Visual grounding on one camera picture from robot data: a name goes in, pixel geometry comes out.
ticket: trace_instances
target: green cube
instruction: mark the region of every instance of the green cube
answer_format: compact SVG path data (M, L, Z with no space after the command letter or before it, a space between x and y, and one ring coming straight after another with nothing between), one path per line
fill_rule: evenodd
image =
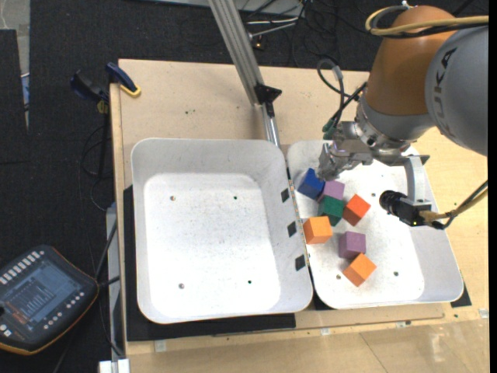
M344 203L343 200L325 196L321 199L318 215L327 215L332 225L337 225L342 219Z

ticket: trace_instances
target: black floor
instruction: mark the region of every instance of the black floor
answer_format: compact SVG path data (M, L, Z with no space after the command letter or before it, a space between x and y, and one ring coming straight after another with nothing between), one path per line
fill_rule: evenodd
M381 42L363 31L377 9L402 0L313 0L294 28L268 34L260 65L315 68L323 54L345 70L368 71ZM487 15L488 0L407 0L461 15ZM253 16L251 19L265 19ZM71 76L81 69L106 88L105 64L118 58L231 63L209 9L123 0L31 0L30 129L23 123L16 35L0 31L0 265L31 246L55 246L88 274L105 242L112 177L81 168L82 151L100 141L96 105L78 98ZM265 29L254 27L253 30ZM99 148L85 160L98 169ZM107 154L105 171L111 168ZM94 372L110 359L108 322L96 305L75 331L59 371ZM0 372L52 372L67 335L45 351L20 357L0 351Z

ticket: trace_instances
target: wooden table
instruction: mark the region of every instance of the wooden table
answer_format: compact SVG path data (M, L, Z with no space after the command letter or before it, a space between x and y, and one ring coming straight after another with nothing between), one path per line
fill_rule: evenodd
M236 69L228 64L120 60L142 88L132 98L111 85L111 121L120 268L123 272L123 190L132 184L130 152L144 138L263 139ZM283 151L321 139L339 96L315 70L261 67L267 85L283 90L275 102ZM347 92L367 72L345 71ZM355 106L342 120L352 120ZM451 210L488 178L487 159L459 147L433 128L415 144L430 155L426 171L436 202ZM488 203L485 199L447 229L472 305L450 303L316 311L296 314L297 328L268 333L130 342L133 373L152 371L487 371ZM124 289L121 275L121 289Z

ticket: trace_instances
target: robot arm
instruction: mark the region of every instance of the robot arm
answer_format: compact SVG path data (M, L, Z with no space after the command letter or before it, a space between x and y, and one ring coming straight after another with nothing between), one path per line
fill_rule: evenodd
M437 126L453 142L488 153L488 17L486 24L466 21L471 25L460 26L469 29L410 37L404 29L452 23L455 18L435 7L404 7L392 25L404 36L385 33L392 37L380 45L355 120L324 129L331 137L321 151L318 175L331 180L373 160L404 166L408 195L387 191L380 203L406 224L421 225L420 212L430 211L431 203L422 199L424 175L419 167L429 156L406 156L410 144Z

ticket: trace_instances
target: orange cube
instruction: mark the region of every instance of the orange cube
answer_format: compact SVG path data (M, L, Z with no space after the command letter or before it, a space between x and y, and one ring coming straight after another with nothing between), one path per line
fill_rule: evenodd
M352 263L343 271L343 274L357 287L376 270L376 265L365 254L360 253Z
M326 243L333 236L332 224L328 216L310 217L304 223L304 235L308 245Z
M352 199L349 200L349 203L343 208L342 218L347 220L349 224L356 226L356 224L360 221L362 217L367 213L370 209L371 205L367 203L362 197L358 194L352 196Z

